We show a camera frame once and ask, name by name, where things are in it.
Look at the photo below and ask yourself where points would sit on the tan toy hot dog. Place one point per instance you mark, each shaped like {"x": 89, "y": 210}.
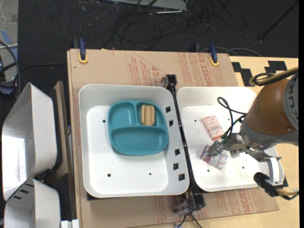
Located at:
{"x": 147, "y": 115}

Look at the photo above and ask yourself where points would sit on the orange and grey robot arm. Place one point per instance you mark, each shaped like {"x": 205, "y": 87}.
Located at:
{"x": 268, "y": 108}

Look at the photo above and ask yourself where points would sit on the brown cardboard board red print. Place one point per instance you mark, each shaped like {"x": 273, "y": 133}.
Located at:
{"x": 118, "y": 68}

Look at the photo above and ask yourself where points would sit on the thin black rod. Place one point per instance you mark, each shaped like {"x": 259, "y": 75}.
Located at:
{"x": 181, "y": 132}

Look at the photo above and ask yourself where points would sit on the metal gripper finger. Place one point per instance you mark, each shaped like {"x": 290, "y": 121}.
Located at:
{"x": 215, "y": 148}
{"x": 234, "y": 154}

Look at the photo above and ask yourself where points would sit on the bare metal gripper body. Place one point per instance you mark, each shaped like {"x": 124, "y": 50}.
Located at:
{"x": 237, "y": 142}

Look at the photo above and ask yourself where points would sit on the white plastic tray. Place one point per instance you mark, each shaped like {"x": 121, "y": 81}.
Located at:
{"x": 33, "y": 208}
{"x": 26, "y": 132}
{"x": 237, "y": 177}
{"x": 123, "y": 174}

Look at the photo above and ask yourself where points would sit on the black cylinder on white bracket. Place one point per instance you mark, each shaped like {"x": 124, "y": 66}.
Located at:
{"x": 273, "y": 172}

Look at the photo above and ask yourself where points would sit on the orange and white packet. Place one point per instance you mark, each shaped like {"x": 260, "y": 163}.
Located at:
{"x": 213, "y": 127}

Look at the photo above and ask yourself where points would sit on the blue divided plate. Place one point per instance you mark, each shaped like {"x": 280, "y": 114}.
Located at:
{"x": 137, "y": 139}

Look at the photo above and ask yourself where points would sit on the white and purple patterned packet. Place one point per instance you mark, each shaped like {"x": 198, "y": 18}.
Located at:
{"x": 219, "y": 163}

